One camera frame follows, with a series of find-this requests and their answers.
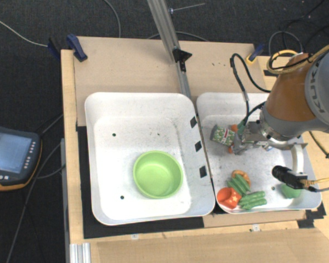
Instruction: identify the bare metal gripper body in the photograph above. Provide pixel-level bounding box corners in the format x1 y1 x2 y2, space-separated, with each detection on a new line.
241 121 298 149

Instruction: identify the green and red can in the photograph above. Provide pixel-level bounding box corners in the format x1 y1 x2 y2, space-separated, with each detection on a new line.
209 124 236 147

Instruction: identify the orange pretzel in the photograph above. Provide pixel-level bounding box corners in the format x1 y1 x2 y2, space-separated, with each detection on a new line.
231 169 252 188

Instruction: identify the white plastic tray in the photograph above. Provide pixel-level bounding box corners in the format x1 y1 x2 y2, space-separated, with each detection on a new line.
84 92 217 226
196 92 323 215

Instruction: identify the green pea pod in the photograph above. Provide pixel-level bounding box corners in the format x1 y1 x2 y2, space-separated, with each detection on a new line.
225 173 251 196
237 191 268 210

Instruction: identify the red fries carton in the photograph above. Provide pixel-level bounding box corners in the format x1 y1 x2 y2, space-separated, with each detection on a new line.
216 187 242 210

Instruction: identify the green toy vegetable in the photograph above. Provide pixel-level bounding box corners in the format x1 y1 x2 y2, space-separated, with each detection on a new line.
280 183 303 200

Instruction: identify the green bowl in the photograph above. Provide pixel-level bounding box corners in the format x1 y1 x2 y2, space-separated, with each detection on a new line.
132 150 185 200

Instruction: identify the pale wood board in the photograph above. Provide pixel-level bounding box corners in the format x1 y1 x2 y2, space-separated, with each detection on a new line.
72 36 308 229

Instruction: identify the black cylinder on white bracket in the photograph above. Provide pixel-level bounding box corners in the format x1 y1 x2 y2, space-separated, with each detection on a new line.
271 142 309 190

